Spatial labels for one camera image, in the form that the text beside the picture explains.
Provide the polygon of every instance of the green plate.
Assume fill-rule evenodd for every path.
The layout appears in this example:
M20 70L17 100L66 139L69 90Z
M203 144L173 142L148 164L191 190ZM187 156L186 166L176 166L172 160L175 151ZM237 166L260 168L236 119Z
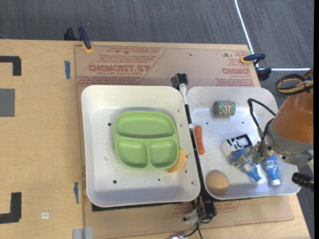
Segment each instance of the green plate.
M175 123L161 112L128 111L118 115L114 146L118 160L130 169L168 169L178 159Z

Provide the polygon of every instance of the brown ball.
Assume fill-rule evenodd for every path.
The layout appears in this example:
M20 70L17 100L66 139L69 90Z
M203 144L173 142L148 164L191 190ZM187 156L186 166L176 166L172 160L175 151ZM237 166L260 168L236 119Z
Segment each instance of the brown ball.
M211 193L215 195L224 194L229 188L229 181L225 174L212 170L206 176L206 185Z

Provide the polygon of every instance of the green can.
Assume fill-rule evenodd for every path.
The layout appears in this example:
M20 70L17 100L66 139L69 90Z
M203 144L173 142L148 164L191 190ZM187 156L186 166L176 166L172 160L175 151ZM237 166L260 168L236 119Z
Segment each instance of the green can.
M235 110L233 101L215 101L213 104L213 114L215 116L233 116Z

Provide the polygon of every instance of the blue plastic bottle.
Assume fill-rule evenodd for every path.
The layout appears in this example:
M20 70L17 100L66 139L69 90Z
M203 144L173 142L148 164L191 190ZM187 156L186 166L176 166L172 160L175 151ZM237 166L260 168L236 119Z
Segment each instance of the blue plastic bottle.
M277 156L272 155L266 159L262 165L265 172L268 174L271 179L271 185L278 186L280 185L280 180L278 179L278 165L277 165Z
M264 183L263 178L258 174L257 166L253 162L252 157L245 155L245 151L240 149L233 154L233 159L237 161L241 157L241 164L239 165L240 169L250 176L257 185Z

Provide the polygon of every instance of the table surface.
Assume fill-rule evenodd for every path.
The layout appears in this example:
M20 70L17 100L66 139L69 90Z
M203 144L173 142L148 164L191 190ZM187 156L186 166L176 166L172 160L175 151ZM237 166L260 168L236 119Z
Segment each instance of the table surface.
M93 42L119 45L116 42ZM72 238L85 227L75 45L80 41L0 40L0 56L19 56L22 77L0 63L0 88L15 89L15 117L0 118L0 214L10 210L11 192L22 192L22 218L0 224L0 238ZM128 46L241 49L246 45L121 43ZM70 62L66 79L64 61ZM201 230L203 238L310 238L296 195L289 195L295 219ZM49 219L41 213L50 211ZM164 239L169 234L130 237ZM198 233L192 238L199 238Z

